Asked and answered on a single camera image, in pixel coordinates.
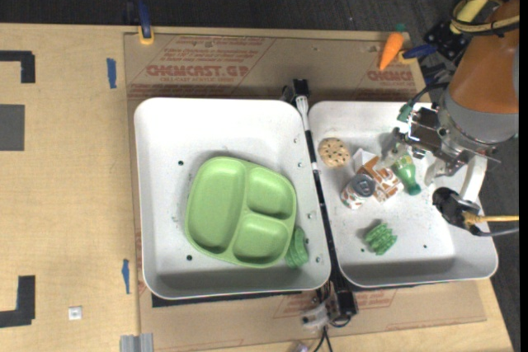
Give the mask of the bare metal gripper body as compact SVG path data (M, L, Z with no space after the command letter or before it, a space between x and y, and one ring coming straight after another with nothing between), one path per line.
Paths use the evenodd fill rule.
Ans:
M430 155L447 163L449 176L453 176L474 157L481 157L494 170L501 164L496 157L497 145L480 139L463 129L451 117L446 108L421 107L411 112L409 131L405 143L415 158Z

